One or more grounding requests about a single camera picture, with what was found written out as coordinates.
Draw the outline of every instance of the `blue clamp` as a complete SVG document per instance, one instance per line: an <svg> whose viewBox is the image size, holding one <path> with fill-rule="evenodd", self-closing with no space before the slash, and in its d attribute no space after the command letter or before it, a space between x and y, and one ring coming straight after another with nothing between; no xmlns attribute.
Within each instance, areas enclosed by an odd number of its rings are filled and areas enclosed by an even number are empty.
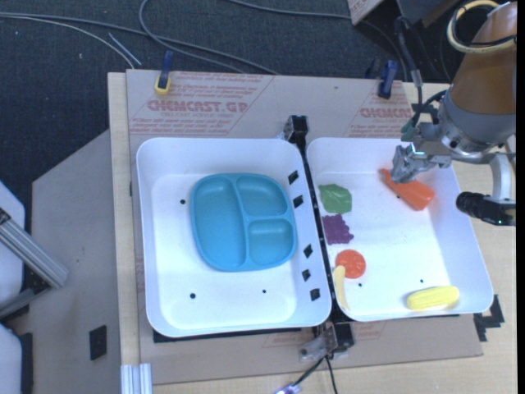
<svg viewBox="0 0 525 394"><path fill-rule="evenodd" d="M162 72L155 83L155 92L159 95L167 94L167 91L170 89L170 70L172 61L173 51L166 51L166 55L164 55L164 64L162 65Z"/></svg>
<svg viewBox="0 0 525 394"><path fill-rule="evenodd" d="M397 73L397 62L389 60L383 67L383 81L379 84L377 94L382 98L389 99L392 93L392 83L394 82L395 74Z"/></svg>

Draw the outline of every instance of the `black carpet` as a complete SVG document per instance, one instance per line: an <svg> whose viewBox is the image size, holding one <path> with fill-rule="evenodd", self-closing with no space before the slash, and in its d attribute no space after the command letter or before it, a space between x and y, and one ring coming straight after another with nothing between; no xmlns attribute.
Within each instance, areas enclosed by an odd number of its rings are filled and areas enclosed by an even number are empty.
<svg viewBox="0 0 525 394"><path fill-rule="evenodd" d="M240 0L289 11L349 16L346 0ZM495 0L497 2L515 0ZM143 0L0 0L4 14L67 16L141 30ZM461 56L443 43L452 11L414 30L428 59L407 35L426 82L446 82ZM174 70L273 72L288 76L364 77L374 60L398 60L395 0L385 0L353 27L348 20L292 16L254 10L223 0L152 0L144 21L154 34L230 53L259 66L177 46L220 64L176 54ZM57 20L114 41L141 62L160 69L166 51L153 39L118 29ZM50 23L0 17L0 181L30 211L31 183L108 128L107 73L130 66L107 45L78 30ZM403 79L398 71L397 79Z"/></svg>

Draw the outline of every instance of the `white tray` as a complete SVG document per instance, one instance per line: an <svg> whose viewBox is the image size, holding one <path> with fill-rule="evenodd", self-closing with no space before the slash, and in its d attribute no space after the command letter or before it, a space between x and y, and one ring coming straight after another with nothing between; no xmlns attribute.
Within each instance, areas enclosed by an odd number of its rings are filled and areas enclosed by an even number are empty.
<svg viewBox="0 0 525 394"><path fill-rule="evenodd" d="M460 193L452 168L438 167L417 179L436 195L422 211L398 199L382 180L380 169L392 167L399 140L322 138L308 146L308 164L322 216L327 213L318 186L337 184L350 191L352 210L343 214L348 244L327 245L332 270L344 249L360 252L366 271L345 278L348 309L356 321L479 313L493 301L493 290L470 218L455 207ZM431 286L459 288L450 309L413 311L406 296Z"/></svg>
<svg viewBox="0 0 525 394"><path fill-rule="evenodd" d="M313 327L331 311L303 160L278 139L160 137L137 151L148 320L168 337ZM297 172L292 184L288 176ZM294 209L297 250L266 270L220 272L200 257L190 221L194 184L216 173L258 173L281 184Z"/></svg>

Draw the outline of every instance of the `blue plate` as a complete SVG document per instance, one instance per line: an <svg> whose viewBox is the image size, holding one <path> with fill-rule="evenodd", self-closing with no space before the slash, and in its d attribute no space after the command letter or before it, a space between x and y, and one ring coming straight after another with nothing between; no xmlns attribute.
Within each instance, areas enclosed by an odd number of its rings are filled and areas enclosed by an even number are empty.
<svg viewBox="0 0 525 394"><path fill-rule="evenodd" d="M269 176L206 176L192 190L190 212L197 249L218 270L276 267L295 252L293 209L281 185Z"/></svg>

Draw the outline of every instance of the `orange block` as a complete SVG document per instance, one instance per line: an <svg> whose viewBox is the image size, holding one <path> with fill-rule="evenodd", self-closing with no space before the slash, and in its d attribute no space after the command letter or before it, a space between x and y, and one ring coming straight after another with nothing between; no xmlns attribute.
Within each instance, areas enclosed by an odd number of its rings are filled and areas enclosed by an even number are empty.
<svg viewBox="0 0 525 394"><path fill-rule="evenodd" d="M406 182L406 183L395 183L390 177L390 171L385 168L381 169L381 172L385 176L386 184L394 190L394 192L410 204L416 210L423 210L431 200L434 198L436 193L432 188L419 182L418 180Z"/></svg>

